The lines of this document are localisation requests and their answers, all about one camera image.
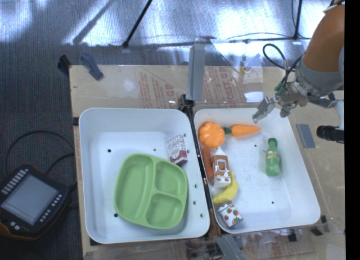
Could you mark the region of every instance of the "yellow banana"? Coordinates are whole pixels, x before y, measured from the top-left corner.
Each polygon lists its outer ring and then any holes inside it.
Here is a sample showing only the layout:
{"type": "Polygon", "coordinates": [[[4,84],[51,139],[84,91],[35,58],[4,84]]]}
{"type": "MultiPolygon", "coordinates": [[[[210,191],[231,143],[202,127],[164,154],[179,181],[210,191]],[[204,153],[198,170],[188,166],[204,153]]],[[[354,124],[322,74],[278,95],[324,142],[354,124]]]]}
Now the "yellow banana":
{"type": "Polygon", "coordinates": [[[239,185],[237,184],[237,182],[235,180],[233,171],[230,171],[230,178],[231,178],[231,183],[225,188],[225,190],[223,192],[221,192],[220,194],[215,195],[213,197],[213,203],[215,205],[221,205],[225,202],[232,200],[232,198],[234,198],[239,185]]]}

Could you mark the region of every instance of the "toy food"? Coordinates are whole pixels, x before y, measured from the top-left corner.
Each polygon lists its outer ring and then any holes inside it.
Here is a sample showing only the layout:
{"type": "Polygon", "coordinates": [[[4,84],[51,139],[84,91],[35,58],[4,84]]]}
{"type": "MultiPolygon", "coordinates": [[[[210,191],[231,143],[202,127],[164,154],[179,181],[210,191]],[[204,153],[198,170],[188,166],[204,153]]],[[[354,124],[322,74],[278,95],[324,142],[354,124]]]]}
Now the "toy food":
{"type": "Polygon", "coordinates": [[[245,136],[257,131],[260,131],[261,128],[258,126],[252,125],[242,125],[242,124],[235,124],[231,126],[231,128],[224,128],[225,134],[231,134],[233,136],[245,136]]]}
{"type": "Polygon", "coordinates": [[[230,176],[231,183],[225,188],[223,192],[213,197],[213,203],[215,205],[221,205],[225,202],[231,201],[234,198],[239,185],[236,182],[233,171],[230,171],[230,176]]]}
{"type": "Polygon", "coordinates": [[[205,146],[204,148],[201,149],[201,155],[202,155],[202,160],[204,162],[205,173],[208,179],[214,178],[214,171],[210,157],[210,149],[211,148],[208,146],[205,146]]]}
{"type": "Polygon", "coordinates": [[[225,131],[217,123],[206,122],[199,129],[199,141],[204,146],[217,148],[225,141],[225,131]]]}

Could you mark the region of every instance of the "toy pumpkin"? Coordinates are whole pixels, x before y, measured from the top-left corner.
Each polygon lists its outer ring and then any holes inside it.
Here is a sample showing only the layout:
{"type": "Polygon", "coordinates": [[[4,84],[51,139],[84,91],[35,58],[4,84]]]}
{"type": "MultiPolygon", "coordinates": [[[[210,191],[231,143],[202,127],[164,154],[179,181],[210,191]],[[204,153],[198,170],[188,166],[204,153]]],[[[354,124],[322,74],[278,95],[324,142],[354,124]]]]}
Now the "toy pumpkin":
{"type": "Polygon", "coordinates": [[[225,131],[217,123],[206,122],[199,129],[199,141],[204,146],[217,148],[225,141],[225,131]]]}

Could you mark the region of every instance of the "bottle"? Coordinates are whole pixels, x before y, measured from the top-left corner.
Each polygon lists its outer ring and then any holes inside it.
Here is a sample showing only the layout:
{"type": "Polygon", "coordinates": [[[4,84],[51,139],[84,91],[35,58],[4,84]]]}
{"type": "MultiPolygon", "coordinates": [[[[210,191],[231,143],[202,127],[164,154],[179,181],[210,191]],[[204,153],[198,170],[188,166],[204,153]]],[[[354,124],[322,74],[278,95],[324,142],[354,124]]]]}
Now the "bottle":
{"type": "Polygon", "coordinates": [[[266,162],[266,175],[276,176],[280,173],[280,157],[277,151],[277,141],[275,138],[269,138],[269,148],[266,150],[265,162],[266,162]]]}

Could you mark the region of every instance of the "green plate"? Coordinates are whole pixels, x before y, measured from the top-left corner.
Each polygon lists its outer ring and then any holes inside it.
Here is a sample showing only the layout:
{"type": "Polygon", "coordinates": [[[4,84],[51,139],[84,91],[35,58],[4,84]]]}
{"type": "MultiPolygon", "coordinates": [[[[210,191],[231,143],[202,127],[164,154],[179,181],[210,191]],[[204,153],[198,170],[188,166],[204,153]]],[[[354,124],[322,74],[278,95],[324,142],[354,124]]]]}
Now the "green plate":
{"type": "Polygon", "coordinates": [[[160,157],[136,153],[120,168],[114,207],[129,222],[170,229],[179,224],[187,199],[187,176],[182,168],[160,157]]]}

